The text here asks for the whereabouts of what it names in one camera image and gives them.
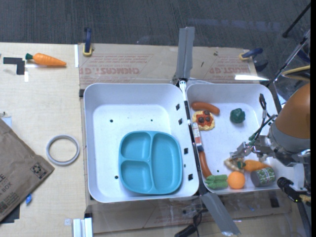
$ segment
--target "dark gray floor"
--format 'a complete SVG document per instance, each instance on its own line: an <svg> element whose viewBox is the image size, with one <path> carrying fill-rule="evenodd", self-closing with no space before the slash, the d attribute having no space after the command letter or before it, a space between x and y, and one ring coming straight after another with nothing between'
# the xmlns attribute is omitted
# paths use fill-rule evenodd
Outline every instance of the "dark gray floor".
<svg viewBox="0 0 316 237"><path fill-rule="evenodd" d="M95 43L178 45L195 26L195 46L263 48L271 78L311 26L311 0L0 0L0 41L75 44L84 28Z"/></svg>

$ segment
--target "toy orange fruit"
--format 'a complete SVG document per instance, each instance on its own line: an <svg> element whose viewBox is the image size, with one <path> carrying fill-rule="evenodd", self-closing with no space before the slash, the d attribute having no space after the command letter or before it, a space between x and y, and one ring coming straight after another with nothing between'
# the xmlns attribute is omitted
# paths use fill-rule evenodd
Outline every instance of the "toy orange fruit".
<svg viewBox="0 0 316 237"><path fill-rule="evenodd" d="M227 178L227 183L232 189L242 189L245 182L245 175L239 171L233 171Z"/></svg>

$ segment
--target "blue plate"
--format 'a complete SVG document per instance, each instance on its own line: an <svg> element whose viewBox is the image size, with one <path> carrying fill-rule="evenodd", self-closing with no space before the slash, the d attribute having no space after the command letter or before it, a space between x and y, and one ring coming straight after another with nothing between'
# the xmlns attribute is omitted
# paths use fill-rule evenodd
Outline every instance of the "blue plate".
<svg viewBox="0 0 316 237"><path fill-rule="evenodd" d="M182 181L178 141L170 134L135 131L119 146L119 174L123 185L137 193L163 195L177 190Z"/></svg>

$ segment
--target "green toy vegetable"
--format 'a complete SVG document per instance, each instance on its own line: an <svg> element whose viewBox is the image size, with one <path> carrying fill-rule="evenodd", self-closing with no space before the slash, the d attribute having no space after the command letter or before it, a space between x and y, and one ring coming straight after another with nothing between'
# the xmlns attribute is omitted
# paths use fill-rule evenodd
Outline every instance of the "green toy vegetable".
<svg viewBox="0 0 316 237"><path fill-rule="evenodd" d="M246 119L246 114L241 108L231 111L230 120L233 123L242 123Z"/></svg>

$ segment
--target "tin can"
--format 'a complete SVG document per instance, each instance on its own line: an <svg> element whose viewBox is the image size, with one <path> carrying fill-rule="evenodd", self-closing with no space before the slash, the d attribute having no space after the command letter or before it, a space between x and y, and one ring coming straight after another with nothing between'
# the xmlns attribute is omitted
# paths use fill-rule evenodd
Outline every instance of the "tin can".
<svg viewBox="0 0 316 237"><path fill-rule="evenodd" d="M255 187L266 186L276 180L276 174L271 167L252 171L250 177Z"/></svg>

